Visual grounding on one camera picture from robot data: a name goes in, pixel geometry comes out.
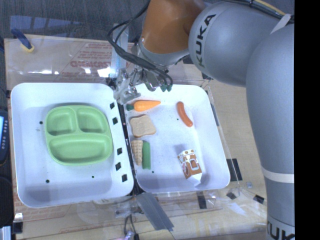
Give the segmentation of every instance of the toy sausage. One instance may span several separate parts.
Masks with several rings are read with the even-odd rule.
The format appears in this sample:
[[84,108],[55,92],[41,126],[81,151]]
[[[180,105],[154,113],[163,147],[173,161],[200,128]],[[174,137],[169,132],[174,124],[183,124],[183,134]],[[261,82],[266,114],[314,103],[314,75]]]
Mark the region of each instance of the toy sausage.
[[179,114],[181,120],[184,122],[184,124],[186,126],[191,127],[194,125],[194,123],[190,120],[190,118],[186,114],[185,105],[183,102],[179,101],[176,104],[176,109],[178,110],[178,114]]

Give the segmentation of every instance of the chocolate milk carton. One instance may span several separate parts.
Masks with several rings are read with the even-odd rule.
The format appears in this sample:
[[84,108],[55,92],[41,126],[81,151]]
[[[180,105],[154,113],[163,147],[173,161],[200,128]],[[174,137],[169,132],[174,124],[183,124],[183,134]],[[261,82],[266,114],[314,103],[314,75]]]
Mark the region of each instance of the chocolate milk carton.
[[201,183],[202,170],[193,149],[182,151],[178,156],[185,178],[194,186]]

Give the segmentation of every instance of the toy bread slice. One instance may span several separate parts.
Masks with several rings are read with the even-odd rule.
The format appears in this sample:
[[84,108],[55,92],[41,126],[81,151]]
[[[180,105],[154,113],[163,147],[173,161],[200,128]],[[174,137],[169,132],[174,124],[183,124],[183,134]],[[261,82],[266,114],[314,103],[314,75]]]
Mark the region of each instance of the toy bread slice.
[[140,117],[134,117],[130,120],[132,134],[136,138],[140,138],[144,135],[152,135],[156,133],[156,127],[152,123],[148,115]]
[[140,166],[142,163],[142,147],[143,141],[135,139],[131,141],[132,152],[134,154],[135,163]]

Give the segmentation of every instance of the green divided tray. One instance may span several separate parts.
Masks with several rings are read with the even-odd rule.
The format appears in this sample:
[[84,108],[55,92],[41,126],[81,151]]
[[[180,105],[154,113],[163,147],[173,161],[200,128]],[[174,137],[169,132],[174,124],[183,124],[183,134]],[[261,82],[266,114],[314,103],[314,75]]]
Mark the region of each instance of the green divided tray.
[[62,165],[89,165],[106,160],[113,140],[106,116],[88,105],[51,109],[45,118],[45,139],[53,160]]

